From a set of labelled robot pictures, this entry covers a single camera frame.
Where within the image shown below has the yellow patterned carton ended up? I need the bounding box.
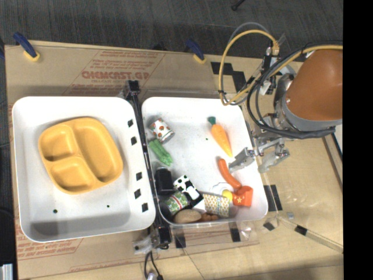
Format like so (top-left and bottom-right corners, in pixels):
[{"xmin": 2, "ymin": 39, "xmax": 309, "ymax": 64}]
[{"xmin": 202, "ymin": 193, "xmax": 231, "ymax": 218}]

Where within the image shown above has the white can with red print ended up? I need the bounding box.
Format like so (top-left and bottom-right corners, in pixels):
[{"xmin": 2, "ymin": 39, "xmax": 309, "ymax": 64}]
[{"xmin": 149, "ymin": 117, "xmax": 175, "ymax": 144}]

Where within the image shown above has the green and white can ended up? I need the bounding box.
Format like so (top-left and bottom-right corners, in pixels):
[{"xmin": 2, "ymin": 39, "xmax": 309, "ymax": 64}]
[{"xmin": 162, "ymin": 191, "xmax": 191, "ymax": 217}]

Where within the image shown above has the orange sausage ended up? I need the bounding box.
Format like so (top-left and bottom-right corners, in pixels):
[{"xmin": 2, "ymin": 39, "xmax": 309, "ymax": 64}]
[{"xmin": 217, "ymin": 157, "xmax": 242, "ymax": 190}]

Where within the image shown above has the brown cardboard board red print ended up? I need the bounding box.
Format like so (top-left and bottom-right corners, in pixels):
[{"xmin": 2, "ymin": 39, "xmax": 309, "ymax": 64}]
[{"xmin": 4, "ymin": 40, "xmax": 261, "ymax": 277}]

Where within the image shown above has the black cylinder on white bracket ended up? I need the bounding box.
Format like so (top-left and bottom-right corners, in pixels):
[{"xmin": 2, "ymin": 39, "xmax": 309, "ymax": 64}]
[{"xmin": 260, "ymin": 46, "xmax": 281, "ymax": 96}]

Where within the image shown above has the orange carrot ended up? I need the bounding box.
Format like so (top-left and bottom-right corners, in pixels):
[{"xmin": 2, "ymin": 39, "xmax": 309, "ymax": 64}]
[{"xmin": 207, "ymin": 115, "xmax": 234, "ymax": 158}]

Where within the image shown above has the black block with thin wires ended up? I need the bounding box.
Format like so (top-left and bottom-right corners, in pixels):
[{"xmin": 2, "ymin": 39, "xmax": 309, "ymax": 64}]
[
  {"xmin": 149, "ymin": 225, "xmax": 173, "ymax": 250},
  {"xmin": 124, "ymin": 80, "xmax": 142, "ymax": 98}
]

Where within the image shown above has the yellow divided plate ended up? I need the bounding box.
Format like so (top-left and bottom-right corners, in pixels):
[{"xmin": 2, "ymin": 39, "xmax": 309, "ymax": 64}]
[{"xmin": 37, "ymin": 116, "xmax": 124, "ymax": 195}]

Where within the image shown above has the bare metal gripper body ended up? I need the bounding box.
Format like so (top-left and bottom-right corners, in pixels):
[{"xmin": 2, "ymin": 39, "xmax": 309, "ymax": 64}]
[{"xmin": 251, "ymin": 73, "xmax": 293, "ymax": 157}]

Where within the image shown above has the orange packet with yellow star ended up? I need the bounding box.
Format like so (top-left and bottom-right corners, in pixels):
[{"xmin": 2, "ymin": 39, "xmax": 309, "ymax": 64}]
[{"xmin": 231, "ymin": 185, "xmax": 254, "ymax": 208}]

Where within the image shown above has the brown bread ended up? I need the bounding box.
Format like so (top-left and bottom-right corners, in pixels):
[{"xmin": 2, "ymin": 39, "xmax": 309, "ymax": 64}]
[{"xmin": 174, "ymin": 208, "xmax": 202, "ymax": 225}]

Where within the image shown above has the green toy vegetable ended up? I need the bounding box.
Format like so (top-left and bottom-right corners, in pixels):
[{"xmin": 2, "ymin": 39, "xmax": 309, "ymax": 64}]
[{"xmin": 148, "ymin": 138, "xmax": 174, "ymax": 167}]

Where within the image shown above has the white plastic tray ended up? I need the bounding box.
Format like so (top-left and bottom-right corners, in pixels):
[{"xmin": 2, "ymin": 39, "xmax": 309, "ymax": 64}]
[
  {"xmin": 11, "ymin": 96, "xmax": 157, "ymax": 243},
  {"xmin": 141, "ymin": 96, "xmax": 269, "ymax": 226}
]

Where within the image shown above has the thin black and white rod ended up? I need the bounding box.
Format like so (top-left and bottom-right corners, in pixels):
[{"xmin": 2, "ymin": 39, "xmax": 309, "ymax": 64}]
[{"xmin": 131, "ymin": 93, "xmax": 164, "ymax": 230}]

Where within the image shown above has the brown biscuit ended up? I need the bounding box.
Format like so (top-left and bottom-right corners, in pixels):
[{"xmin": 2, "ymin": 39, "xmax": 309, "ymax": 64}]
[{"xmin": 200, "ymin": 212, "xmax": 220, "ymax": 223}]

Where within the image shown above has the white and yellow fried egg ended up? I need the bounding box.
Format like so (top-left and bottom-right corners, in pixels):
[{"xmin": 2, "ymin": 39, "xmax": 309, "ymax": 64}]
[{"xmin": 210, "ymin": 183, "xmax": 234, "ymax": 204}]

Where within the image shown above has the black and white milk carton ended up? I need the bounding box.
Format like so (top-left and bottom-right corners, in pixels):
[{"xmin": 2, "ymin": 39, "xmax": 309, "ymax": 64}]
[{"xmin": 173, "ymin": 174, "xmax": 206, "ymax": 211}]

